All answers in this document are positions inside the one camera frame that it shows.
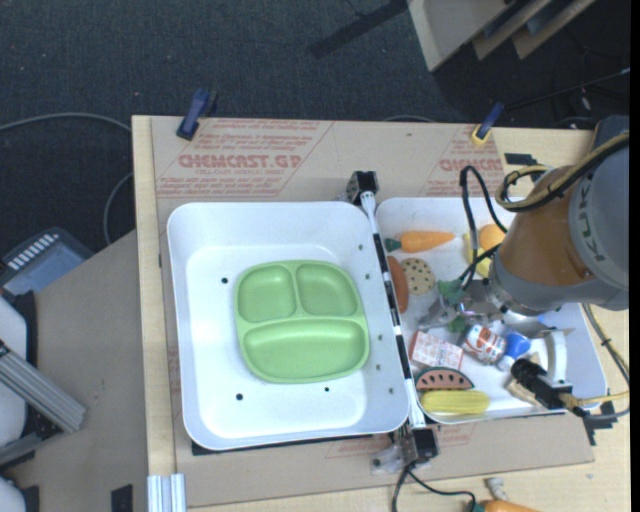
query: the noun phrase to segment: black cable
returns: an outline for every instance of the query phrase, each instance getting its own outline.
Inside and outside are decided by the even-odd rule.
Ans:
[[[391,512],[398,512],[398,496],[400,496],[400,489],[402,488],[404,481],[407,479],[408,473],[409,466],[405,466],[402,469],[402,473],[400,473],[400,478],[398,478],[396,488],[393,490],[393,497],[391,498]]]
[[[475,219],[473,217],[473,211],[471,210],[471,204],[469,202],[469,183],[467,179],[467,174],[469,172],[471,172],[478,180],[478,183],[480,184],[480,188],[482,189],[482,194],[484,196],[485,202],[487,203],[487,208],[489,209],[489,214],[491,215],[491,218],[495,222],[496,226],[498,226],[498,228],[503,233],[507,232],[507,228],[502,224],[502,222],[500,222],[500,219],[498,219],[498,216],[496,215],[496,212],[493,209],[493,205],[491,204],[491,197],[489,196],[489,190],[487,189],[487,186],[484,180],[482,179],[482,176],[480,175],[478,170],[472,165],[466,166],[464,169],[462,169],[462,171],[460,171],[459,185],[460,185],[460,188],[462,189],[462,194],[461,194],[462,204],[464,206],[464,211],[467,216],[467,222],[469,224],[469,237],[470,237],[469,243],[471,245],[472,255],[471,255],[471,264],[460,276],[461,281],[463,281],[462,283],[463,290],[466,290],[471,284],[471,281],[473,280],[473,277],[475,276],[475,273],[476,273],[476,267],[478,265],[478,262],[480,261],[480,259],[478,258],[478,230],[476,227]]]
[[[402,469],[402,473],[400,473],[400,477],[398,478],[398,482],[396,483],[396,487],[393,490],[393,497],[391,498],[391,512],[398,512],[398,497],[400,496],[400,490],[402,489],[402,485],[404,484],[407,476],[411,476],[416,483],[424,487],[427,491],[432,492],[434,494],[440,494],[441,496],[469,496],[471,498],[471,507],[468,510],[473,510],[476,506],[477,500],[475,494],[471,491],[440,491],[438,489],[434,489],[430,485],[427,485],[425,482],[420,480],[416,475],[411,471],[414,464],[409,464]]]
[[[464,186],[465,187],[467,186],[467,179],[466,179],[466,173],[467,172],[471,172],[476,177],[476,179],[478,180],[478,184],[480,185],[480,189],[482,190],[482,195],[484,196],[484,200],[487,203],[487,208],[489,210],[489,215],[491,215],[491,218],[493,219],[493,222],[496,223],[496,226],[498,226],[498,228],[500,228],[500,231],[502,231],[503,233],[506,233],[507,232],[507,228],[502,224],[502,222],[500,222],[500,219],[496,215],[496,212],[495,212],[495,210],[493,208],[493,204],[491,203],[491,196],[489,195],[489,190],[487,189],[487,185],[485,184],[484,179],[482,178],[482,175],[472,165],[468,165],[467,167],[462,169],[462,171],[460,171],[460,172],[461,173],[465,173],[465,177],[464,177]]]
[[[487,249],[486,251],[484,251],[480,256],[478,256],[475,259],[475,264],[472,261],[469,264],[469,266],[464,270],[464,272],[462,274],[460,274],[460,277],[458,277],[458,279],[460,281],[464,281],[464,278],[469,274],[469,272],[471,272],[472,270],[474,270],[474,272],[475,272],[475,267],[477,266],[478,263],[480,263],[485,258],[492,258],[493,255],[498,251],[499,248],[500,248],[500,244],[494,245],[491,249]]]
[[[418,484],[424,487],[426,490],[433,492],[435,494],[440,494],[442,496],[469,496],[471,498],[471,506],[468,510],[473,510],[476,506],[476,496],[471,491],[439,491],[438,489],[434,489],[433,487],[427,485],[425,482],[420,480],[416,475],[413,474],[411,469],[407,470],[407,473],[413,478]]]
[[[620,53],[608,53],[608,52],[603,52],[601,50],[596,50],[594,48],[591,48],[590,46],[587,46],[580,40],[580,38],[570,29],[570,26],[564,27],[564,32],[566,32],[566,34],[569,36],[569,39],[571,39],[576,44],[578,49],[582,50],[582,52],[585,55],[594,55],[601,59],[615,61],[615,62],[625,61],[629,59],[631,55],[631,50],[629,50],[629,52],[626,52],[623,50]]]
[[[565,87],[564,89],[561,89],[559,91],[552,91],[552,92],[549,92],[547,94],[543,94],[542,96],[538,96],[536,98],[531,98],[531,99],[527,99],[527,100],[518,101],[516,103],[512,103],[510,105],[507,105],[505,107],[505,110],[516,110],[516,109],[519,109],[519,108],[522,108],[522,107],[527,107],[527,106],[532,105],[534,103],[538,103],[538,102],[543,101],[543,100],[548,100],[548,99],[551,99],[551,98],[555,98],[557,96],[561,96],[563,94],[566,94],[568,92],[575,91],[575,90],[578,90],[578,89],[584,89],[584,88],[587,88],[589,86],[592,86],[592,85],[595,85],[595,84],[599,84],[599,83],[605,82],[607,80],[611,80],[612,78],[617,78],[619,76],[625,76],[625,75],[627,75],[629,73],[631,73],[631,67],[630,66],[626,67],[626,68],[623,68],[620,71],[616,71],[615,73],[611,73],[611,74],[609,74],[607,76],[603,76],[603,77],[600,77],[600,78],[595,78],[595,79],[589,80],[587,82],[581,82],[579,84],[575,84],[575,85],[572,85],[570,87]]]
[[[566,124],[578,124],[583,123],[589,126],[588,129],[593,130],[598,124],[598,120],[593,117],[585,117],[585,116],[570,116],[565,117],[564,119],[560,119],[553,124],[552,128],[564,128]]]

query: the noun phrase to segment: toy food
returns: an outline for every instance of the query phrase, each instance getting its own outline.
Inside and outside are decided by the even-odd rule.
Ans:
[[[501,244],[504,240],[505,233],[496,224],[487,224],[478,231],[478,256],[482,256],[482,253]],[[473,251],[471,250],[471,244],[469,243],[469,234],[465,233],[463,236],[465,242],[465,256],[467,261],[471,263]],[[476,266],[476,272],[482,277],[489,276],[489,266],[491,265],[491,259],[485,258],[478,262]]]
[[[400,263],[398,263],[398,260],[393,256],[387,256],[387,265],[389,265],[393,289],[396,292],[398,311],[404,313],[409,306],[409,285],[407,283],[407,277]]]
[[[437,389],[425,391],[420,404],[426,412],[479,414],[489,407],[489,396],[476,389]]]
[[[462,372],[453,368],[427,368],[418,375],[416,389],[430,391],[434,389],[471,389],[473,382]]]
[[[455,235],[448,231],[405,231],[399,238],[399,240],[385,239],[387,251],[396,249],[402,249],[404,252],[428,251],[453,240]]]
[[[409,285],[409,293],[422,295],[436,285],[436,276],[429,264],[419,258],[407,258],[400,262]]]

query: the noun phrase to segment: green plastic plate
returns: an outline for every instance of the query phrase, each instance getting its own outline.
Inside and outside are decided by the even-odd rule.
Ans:
[[[369,332],[351,277],[332,263],[266,263],[245,270],[235,287],[235,318],[245,362],[279,383],[317,382],[358,370]]]

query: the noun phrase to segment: wire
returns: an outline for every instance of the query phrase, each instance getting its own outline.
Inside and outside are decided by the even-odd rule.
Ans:
[[[472,255],[471,255],[471,264],[460,276],[460,280],[463,281],[463,284],[461,285],[463,290],[466,290],[471,284],[471,281],[473,280],[473,277],[475,276],[475,273],[476,273],[476,267],[480,261],[478,257],[478,230],[476,227],[475,219],[473,218],[471,203],[469,202],[469,183],[467,179],[467,174],[469,172],[471,172],[478,180],[478,183],[480,184],[480,188],[482,189],[482,195],[484,196],[485,202],[487,203],[487,208],[489,209],[489,214],[491,215],[491,218],[495,222],[496,226],[498,226],[498,228],[503,233],[507,232],[507,228],[502,224],[502,222],[500,222],[500,219],[498,219],[498,216],[496,215],[496,212],[493,209],[493,205],[491,204],[491,196],[489,195],[489,190],[487,189],[487,186],[484,180],[482,179],[482,176],[480,175],[478,170],[472,165],[466,166],[464,169],[462,169],[462,171],[460,171],[459,184],[462,189],[462,204],[464,206],[464,211],[467,216],[467,222],[469,224],[469,243],[471,245]],[[485,252],[482,257],[485,258],[490,255],[487,255]]]
[[[422,480],[420,480],[416,475],[413,474],[411,469],[409,469],[407,473],[409,473],[411,478],[413,478],[418,484],[420,484],[422,487],[424,487],[428,491],[431,491],[435,494],[440,494],[442,496],[462,496],[462,495],[469,496],[471,498],[471,506],[468,507],[468,510],[473,510],[473,508],[476,506],[476,496],[471,491],[439,491],[427,485]]]
[[[602,328],[602,326],[600,325],[600,322],[596,318],[591,306],[589,304],[583,304],[582,309],[584,310],[585,316],[591,323],[591,326],[593,327],[594,331],[602,341],[602,345],[607,349],[607,351],[613,358],[614,363],[622,373],[622,377],[624,378],[628,389],[626,391],[623,391],[621,393],[616,393],[613,395],[597,396],[597,397],[591,397],[591,398],[576,398],[571,394],[562,394],[560,398],[563,400],[563,402],[569,409],[573,409],[575,407],[582,407],[584,405],[589,405],[589,404],[595,404],[600,402],[613,402],[614,400],[629,398],[629,395],[631,392],[628,364],[625,362],[620,352],[618,352],[618,350],[613,346],[613,342],[611,341],[611,339],[604,332],[604,329]],[[611,413],[611,414],[592,415],[592,417],[600,420],[614,420],[628,414],[630,411],[630,407],[631,406],[629,402],[629,405],[627,405],[627,407],[622,411]]]
[[[576,125],[578,123],[583,123],[586,125],[589,125],[589,130],[593,130],[597,124],[598,124],[598,120],[593,118],[593,117],[585,117],[585,116],[571,116],[571,117],[565,117],[564,119],[560,119],[559,121],[555,122],[552,126],[552,128],[565,128],[565,125],[569,125],[569,128],[572,129],[578,129],[577,127],[574,128],[572,125]]]
[[[530,166],[520,171],[508,174],[495,194],[495,199],[500,206],[510,212],[525,212],[534,210],[549,203],[553,198],[560,197],[579,178],[586,175],[591,169],[600,164],[612,153],[629,145],[629,132],[612,137],[587,154],[580,162],[571,166],[566,173],[549,183],[545,188],[532,192],[525,199],[511,202],[509,199],[509,187],[523,176],[539,174],[543,166]]]
[[[20,126],[25,126],[28,124],[37,123],[40,121],[48,121],[50,119],[61,119],[61,118],[86,118],[86,119],[95,119],[97,121],[104,121],[106,123],[111,123],[115,126],[122,128],[123,130],[127,130],[131,133],[131,128],[124,123],[116,119],[112,119],[110,117],[101,116],[99,114],[90,114],[87,112],[59,112],[57,114],[46,114],[43,116],[29,117],[27,119],[22,119],[20,121],[14,121],[12,123],[8,123],[0,126],[0,132],[5,130],[12,130],[14,128],[19,128]]]
[[[551,99],[551,98],[555,98],[557,96],[561,96],[562,94],[566,94],[568,92],[575,91],[575,90],[578,90],[578,89],[585,89],[585,88],[587,88],[587,87],[589,87],[591,85],[599,84],[601,82],[604,82],[604,81],[607,81],[607,80],[611,80],[612,78],[616,78],[616,77],[619,77],[619,76],[625,76],[625,75],[628,75],[630,73],[631,73],[631,66],[623,68],[620,71],[617,71],[617,72],[612,73],[610,75],[607,75],[607,76],[604,76],[604,77],[601,77],[601,78],[597,78],[595,80],[590,80],[588,82],[583,82],[583,83],[579,83],[579,84],[576,84],[576,85],[572,85],[571,87],[566,87],[566,88],[561,89],[559,91],[552,91],[550,93],[543,94],[542,96],[538,96],[537,98],[531,98],[531,99],[528,99],[528,100],[523,100],[523,101],[518,101],[516,103],[511,103],[510,105],[507,105],[505,107],[505,110],[516,110],[516,109],[519,109],[519,108],[522,108],[522,107],[527,107],[529,105],[532,105],[534,103],[538,103],[538,102],[543,101],[543,100],[548,100],[548,99]]]
[[[622,51],[620,53],[608,53],[608,52],[603,52],[601,50],[595,50],[587,46],[586,44],[584,44],[580,40],[580,38],[572,30],[570,30],[569,26],[564,27],[564,31],[567,33],[569,38],[572,39],[573,42],[578,46],[578,48],[585,53],[585,56],[590,54],[596,57],[600,57],[601,59],[614,60],[619,62],[621,60],[627,59],[631,54],[630,53],[631,50],[629,50],[629,52]]]
[[[407,476],[411,476],[416,483],[424,487],[427,491],[432,492],[434,494],[440,494],[442,496],[469,496],[471,498],[471,506],[468,507],[468,510],[473,510],[476,506],[476,497],[471,491],[440,491],[438,489],[434,489],[430,485],[427,485],[424,481],[420,480],[416,475],[411,471],[413,464],[409,464],[402,469],[402,473],[400,473],[400,477],[398,478],[398,482],[396,483],[396,487],[393,490],[393,497],[391,498],[391,512],[398,512],[398,497],[400,496],[400,490],[402,489],[402,485],[404,484]]]
[[[402,468],[402,473],[400,473],[400,478],[398,478],[396,488],[393,490],[393,497],[391,498],[391,512],[398,512],[398,497],[400,496],[400,489],[402,488],[404,481],[407,479],[408,474],[409,466],[405,466]]]
[[[96,121],[103,121],[105,123],[109,123],[114,126],[117,126],[118,128],[122,128],[123,130],[126,130],[129,134],[131,133],[131,127],[127,126],[124,123],[121,123],[117,119],[112,119],[111,117],[102,116],[100,114],[91,114],[88,112],[59,112],[56,114],[45,114],[42,116],[29,117],[27,119],[22,119],[20,121],[14,121],[12,123],[1,125],[0,132],[12,130],[15,128],[19,128],[19,127],[26,126],[33,123],[38,123],[41,121],[49,121],[52,119],[65,119],[65,118],[93,119]],[[104,240],[107,243],[107,245],[111,245],[112,243],[111,236],[109,235],[109,213],[111,211],[113,200],[116,197],[116,194],[118,193],[120,188],[122,188],[122,186],[132,177],[133,177],[133,172],[130,172],[118,182],[118,184],[113,188],[113,190],[109,194],[105,207],[102,211],[102,231],[104,235]]]

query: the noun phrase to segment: table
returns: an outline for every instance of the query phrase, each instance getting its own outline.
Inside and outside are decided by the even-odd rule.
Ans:
[[[158,255],[161,248],[154,168],[154,157],[157,155],[154,154],[154,143],[158,145],[164,143],[164,140],[158,140],[158,134],[152,130],[152,125],[157,119],[153,116],[135,116],[132,125],[148,471],[150,475],[166,476],[177,471],[177,456],[170,400],[162,272],[158,265]],[[452,129],[450,125],[429,126],[429,140],[420,150],[424,154],[409,155],[403,151],[406,148],[398,141],[409,137],[409,134],[414,137],[424,135],[424,130],[427,130],[426,126],[410,123],[388,123],[381,126],[379,123],[336,122],[331,123],[330,128],[333,130],[331,135],[334,138],[336,133],[348,133],[351,137],[349,145],[355,156],[347,168],[358,165],[358,158],[361,158],[363,162],[366,161],[366,152],[362,148],[370,143],[372,134],[376,137],[383,137],[382,140],[386,141],[384,151],[388,152],[390,159],[393,159],[393,155],[396,154],[398,157],[402,155],[402,158],[405,159],[416,159],[425,156],[428,152],[436,152],[442,157],[447,151],[452,151],[451,148],[455,146],[455,144],[453,146],[446,144],[448,140],[446,134],[450,133]],[[399,131],[403,132],[402,137],[399,136]],[[445,134],[443,140],[438,140],[439,134]],[[511,167],[504,160],[504,153],[531,154],[538,161],[554,166],[573,163],[588,148],[591,133],[569,130],[495,128],[493,137],[495,148],[502,160],[502,167],[505,170],[511,170]],[[295,195],[299,192],[296,190],[292,194]],[[618,346],[628,358],[628,311],[614,313],[597,309],[597,312],[605,329],[614,340],[618,341]],[[613,363],[609,361],[604,351],[602,364],[610,386],[615,392],[623,386],[623,382],[616,374]],[[509,472],[500,475],[505,480],[506,492],[514,502],[539,510],[630,510],[629,426],[629,417],[626,416],[612,430],[598,431],[596,434],[597,445],[593,448],[595,461],[592,463]],[[442,480],[433,485],[448,491],[470,490],[476,493],[478,499],[481,500],[490,497],[480,476]],[[308,496],[204,506],[198,507],[197,510],[389,510],[391,493],[392,488],[385,485]],[[431,506],[437,510],[453,511],[462,510],[462,503],[463,499],[460,497],[427,495],[417,485],[408,484],[403,488],[400,508],[401,510],[422,510]]]

